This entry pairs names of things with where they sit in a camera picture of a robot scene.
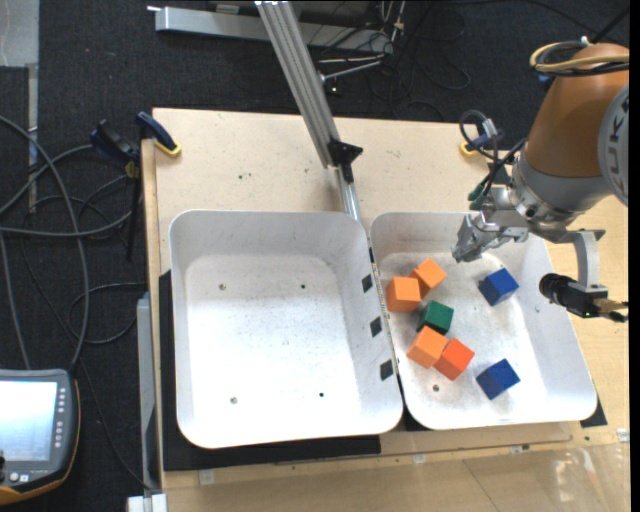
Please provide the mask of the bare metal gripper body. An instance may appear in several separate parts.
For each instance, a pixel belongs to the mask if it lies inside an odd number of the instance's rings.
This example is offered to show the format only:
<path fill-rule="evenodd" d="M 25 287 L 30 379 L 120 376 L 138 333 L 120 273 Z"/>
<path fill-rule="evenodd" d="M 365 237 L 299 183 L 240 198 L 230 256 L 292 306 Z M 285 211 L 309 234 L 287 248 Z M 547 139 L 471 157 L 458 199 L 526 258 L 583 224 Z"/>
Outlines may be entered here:
<path fill-rule="evenodd" d="M 571 213 L 550 205 L 528 188 L 493 187 L 479 211 L 478 229 L 497 239 L 523 241 L 529 234 L 556 242 Z"/>

